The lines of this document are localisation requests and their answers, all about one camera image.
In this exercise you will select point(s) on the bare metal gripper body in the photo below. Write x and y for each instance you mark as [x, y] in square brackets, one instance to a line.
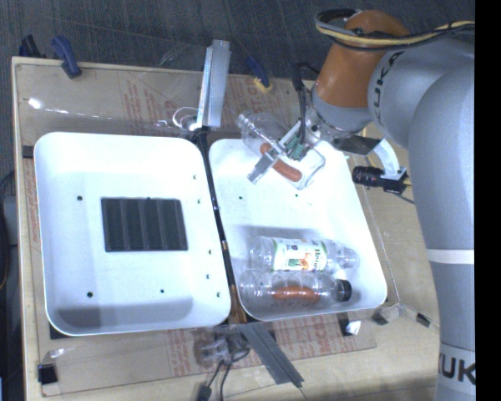
[313, 134]

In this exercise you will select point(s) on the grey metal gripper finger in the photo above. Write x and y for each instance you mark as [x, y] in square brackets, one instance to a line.
[268, 168]
[259, 166]

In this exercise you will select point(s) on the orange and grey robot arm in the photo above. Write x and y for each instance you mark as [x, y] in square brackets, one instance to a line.
[438, 140]

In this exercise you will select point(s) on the orange sausage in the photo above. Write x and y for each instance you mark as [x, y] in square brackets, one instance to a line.
[294, 293]
[290, 171]

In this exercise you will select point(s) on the clear plastic bottle without cap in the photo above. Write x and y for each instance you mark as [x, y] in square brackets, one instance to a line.
[254, 130]

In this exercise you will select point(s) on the white plastic tray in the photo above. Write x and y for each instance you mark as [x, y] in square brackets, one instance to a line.
[275, 211]
[125, 282]

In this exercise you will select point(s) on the clear bottle with printed label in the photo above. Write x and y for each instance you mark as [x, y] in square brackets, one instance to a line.
[300, 255]

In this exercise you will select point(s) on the clear bottle with black cap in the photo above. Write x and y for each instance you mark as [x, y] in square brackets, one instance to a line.
[259, 288]

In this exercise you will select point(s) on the black ribbed rectangular pad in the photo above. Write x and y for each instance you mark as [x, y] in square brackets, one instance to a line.
[144, 224]

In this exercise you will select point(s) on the brown cardboard board red print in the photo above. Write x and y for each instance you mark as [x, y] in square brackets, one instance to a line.
[150, 94]

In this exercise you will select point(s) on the black cylinder on white bracket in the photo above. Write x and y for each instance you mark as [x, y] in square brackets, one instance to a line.
[373, 176]

